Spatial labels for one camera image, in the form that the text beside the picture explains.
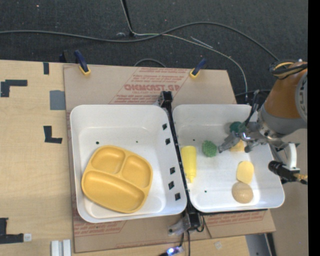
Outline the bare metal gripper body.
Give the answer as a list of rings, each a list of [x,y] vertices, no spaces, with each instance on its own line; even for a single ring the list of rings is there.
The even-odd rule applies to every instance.
[[[240,138],[245,142],[258,142],[259,145],[271,145],[276,149],[284,149],[288,143],[282,140],[283,135],[275,132],[265,122],[249,122],[243,131],[240,132]]]

